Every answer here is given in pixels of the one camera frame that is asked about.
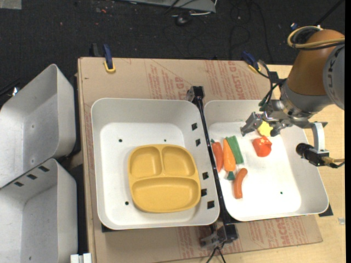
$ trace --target wooden table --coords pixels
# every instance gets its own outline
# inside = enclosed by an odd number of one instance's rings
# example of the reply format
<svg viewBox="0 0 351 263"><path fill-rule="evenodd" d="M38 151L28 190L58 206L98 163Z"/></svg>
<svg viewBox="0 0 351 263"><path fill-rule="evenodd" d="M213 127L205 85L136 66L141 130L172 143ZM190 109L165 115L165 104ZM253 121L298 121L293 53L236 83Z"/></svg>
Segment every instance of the wooden table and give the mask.
<svg viewBox="0 0 351 263"><path fill-rule="evenodd" d="M124 70L118 70L117 73L120 74L120 77L114 77L103 73L101 70L101 65L103 59L100 58L81 58L78 61L78 94L80 101L80 119L81 119L81 132L82 132L82 152L83 152L83 166L84 166L84 185L85 185L85 194L86 194L86 214L87 214L87 232L88 232L88 247L89 252L92 253L93 262L104 263L101 260L97 261L97 258L101 253L108 253L109 243L106 240L104 243L97 243L97 234L101 225L99 225L99 220L96 217L96 212L94 212L94 202L96 202L96 196L94 196L94 184L92 184L92 178L94 176L89 171L89 163L92 161L88 159L87 152L91 151L87 144L89 143L89 137L86 136L87 133L87 114L84 113L84 106L86 104L91 105L92 102L89 102L89 95L83 92L84 87L91 85L90 90L94 90L97 93L97 98L103 97L126 97L126 98L148 98L148 96L138 94L137 85L138 81L135 81L131 75L130 77L130 90L119 90L118 85L121 83L119 81L127 81L126 75L122 75ZM133 61L130 59L123 59L123 62L129 62L128 65L132 65ZM177 66L179 69L182 69L182 62L185 64L186 61L178 61ZM195 66L192 66L194 71L193 74L198 73L198 69ZM271 71L276 71L280 78L285 78L288 76L291 66L277 66L269 65ZM109 77L111 83L117 84L114 90L109 89L108 86L99 87L99 82L89 82L89 77L96 77L96 74L101 74L101 77ZM194 85L202 85L203 79L196 81L196 83L191 83ZM267 92L267 83L262 84L262 90L256 95L256 97L264 95ZM279 91L275 91L275 97L279 96ZM174 95L168 93L167 96L182 96ZM330 156L333 158L344 158L344 111L338 108L336 105L331 105L326 107L324 110L319 112L313 117L313 121L327 121L328 125L325 127L325 146L326 149L330 151ZM313 144L313 135L310 130L305 131L306 136L311 144ZM320 167L320 174L324 182L327 194L329 196L331 208L333 215L331 216L316 216L318 227L320 229L323 241L315 244L305 244L305 245L295 245L291 247L283 248L274 248L266 249L260 251L248 251L244 253L232 253L226 254L226 262L235 262L235 263L246 263L246 262L310 262L310 263L320 263L320 262L345 262L346 261L346 226L344 220L346 217L345 212L345 167L342 166L337 169L332 169L328 167ZM206 262L208 257L203 258L192 258L186 260L178 260L177 262L187 262L187 263L203 263ZM220 256L215 256L211 262L222 262Z"/></svg>

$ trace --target cardboard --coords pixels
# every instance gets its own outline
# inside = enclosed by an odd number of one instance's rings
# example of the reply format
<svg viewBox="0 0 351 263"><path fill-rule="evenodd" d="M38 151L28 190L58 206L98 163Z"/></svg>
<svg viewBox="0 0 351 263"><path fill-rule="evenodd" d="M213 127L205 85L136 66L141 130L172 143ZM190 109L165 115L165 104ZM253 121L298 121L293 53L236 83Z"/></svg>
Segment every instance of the cardboard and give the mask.
<svg viewBox="0 0 351 263"><path fill-rule="evenodd" d="M192 85L204 87L205 102L261 99L269 90L268 80L243 61L113 59L116 72L111 74L103 61L78 60L88 245L93 262L152 263L209 256L212 251L200 247L200 238L210 234L208 227L103 232L97 214L91 106L100 98L184 99ZM314 215L240 222L236 228L239 239L226 244L223 254L322 242Z"/></svg>

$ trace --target yellow divided plate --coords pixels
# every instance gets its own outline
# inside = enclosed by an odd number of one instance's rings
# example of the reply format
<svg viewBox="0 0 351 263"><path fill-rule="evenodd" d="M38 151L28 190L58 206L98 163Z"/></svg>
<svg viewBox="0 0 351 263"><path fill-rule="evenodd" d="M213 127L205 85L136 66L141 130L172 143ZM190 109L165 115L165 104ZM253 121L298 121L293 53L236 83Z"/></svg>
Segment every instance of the yellow divided plate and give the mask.
<svg viewBox="0 0 351 263"><path fill-rule="evenodd" d="M128 177L134 204L146 212L190 209L201 197L195 161L181 146L154 144L135 148L128 159Z"/></svg>

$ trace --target black floor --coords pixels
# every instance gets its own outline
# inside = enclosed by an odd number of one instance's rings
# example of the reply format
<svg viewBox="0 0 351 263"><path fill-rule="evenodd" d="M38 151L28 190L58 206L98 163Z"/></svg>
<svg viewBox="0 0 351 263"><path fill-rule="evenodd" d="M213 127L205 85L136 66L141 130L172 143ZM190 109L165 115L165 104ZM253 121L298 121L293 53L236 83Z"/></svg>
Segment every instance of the black floor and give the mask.
<svg viewBox="0 0 351 263"><path fill-rule="evenodd" d="M298 51L286 44L293 22L321 21L345 34L344 0L219 0L216 9L180 27L172 17L179 9L123 1L22 0L22 10L0 8L0 91L16 79L23 87L51 63L71 77L92 43L107 43L121 58L240 60L245 50L267 64L293 64Z"/></svg>

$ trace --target computer mouse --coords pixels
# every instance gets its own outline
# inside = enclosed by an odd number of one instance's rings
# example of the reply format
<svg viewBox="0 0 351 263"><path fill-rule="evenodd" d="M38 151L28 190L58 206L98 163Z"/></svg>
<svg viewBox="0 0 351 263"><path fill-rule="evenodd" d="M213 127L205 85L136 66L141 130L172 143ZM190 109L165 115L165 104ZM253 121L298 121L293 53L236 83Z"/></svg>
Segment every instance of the computer mouse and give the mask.
<svg viewBox="0 0 351 263"><path fill-rule="evenodd" d="M191 16L189 11L184 11L178 14L178 16L175 18L175 24L178 26L184 26L186 24L190 24L193 20L193 17Z"/></svg>

